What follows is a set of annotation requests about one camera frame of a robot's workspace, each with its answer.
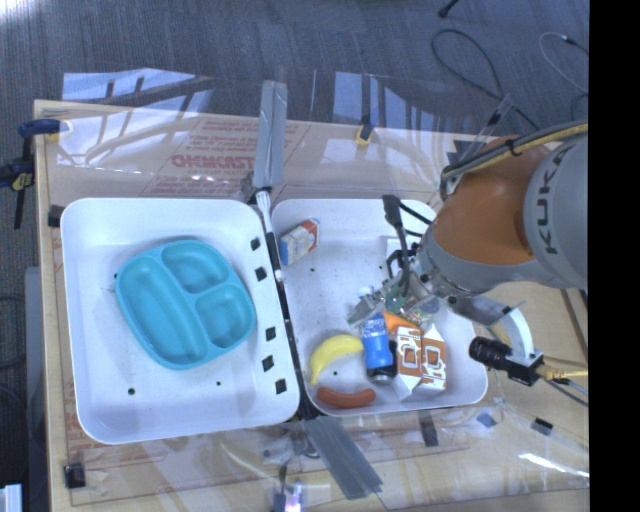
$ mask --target brown sausage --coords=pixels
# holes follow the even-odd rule
[[[354,407],[369,405],[375,400],[376,392],[371,388],[366,388],[357,393],[341,393],[335,389],[320,386],[317,397],[326,404],[342,409],[352,409]]]

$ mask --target yellow banana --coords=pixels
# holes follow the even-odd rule
[[[336,357],[364,350],[362,340],[351,334],[338,334],[327,338],[313,351],[309,358],[311,384],[318,384],[318,376]]]

